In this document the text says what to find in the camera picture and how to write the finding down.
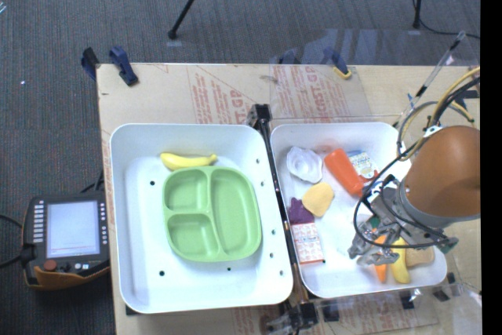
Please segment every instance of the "toy banana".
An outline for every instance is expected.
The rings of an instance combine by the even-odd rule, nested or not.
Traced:
[[[392,245],[404,246],[406,244],[403,238],[397,239]],[[392,249],[394,253],[399,254],[399,258],[391,265],[391,272],[394,279],[399,283],[410,283],[408,268],[406,267],[406,249]]]
[[[182,168],[192,168],[194,166],[211,165],[217,160],[217,156],[216,154],[211,154],[210,156],[185,157],[172,154],[170,152],[162,152],[160,154],[160,159],[167,168],[177,170]]]

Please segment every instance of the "red object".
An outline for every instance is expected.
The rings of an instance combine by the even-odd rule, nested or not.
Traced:
[[[324,158],[324,163],[326,168],[350,195],[362,196],[363,181],[343,149],[337,148],[331,154],[328,154]]]

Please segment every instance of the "wooden table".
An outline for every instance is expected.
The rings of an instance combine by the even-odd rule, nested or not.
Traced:
[[[325,65],[268,64],[132,64],[139,82],[127,86],[113,64],[96,69],[99,98],[104,176],[110,222],[111,278],[113,282],[117,333],[150,335],[160,333],[262,334],[264,323],[277,318],[276,306],[184,311],[165,315],[126,314],[118,285],[118,254],[113,216],[113,188],[109,140],[120,125],[131,122],[242,124],[254,104],[270,104],[273,124],[290,119],[305,122],[379,120],[393,123],[405,109],[408,95],[414,95],[433,66],[356,66],[343,79]],[[427,89],[421,102],[438,100],[468,70],[444,67]],[[479,98],[465,100],[480,128]],[[409,135],[418,138],[427,113]],[[447,111],[444,126],[467,125],[464,117]],[[459,238],[447,254],[449,269],[456,272],[456,284],[448,288],[448,301],[423,296],[413,311],[368,312],[361,316],[354,300],[337,322],[321,322],[307,333],[371,333],[401,330],[400,333],[481,333],[481,222],[454,224],[448,235]]]

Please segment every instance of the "green plate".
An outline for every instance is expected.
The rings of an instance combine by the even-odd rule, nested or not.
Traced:
[[[238,260],[261,244],[254,188],[236,169],[175,170],[164,183],[163,207],[169,244],[187,260]]]

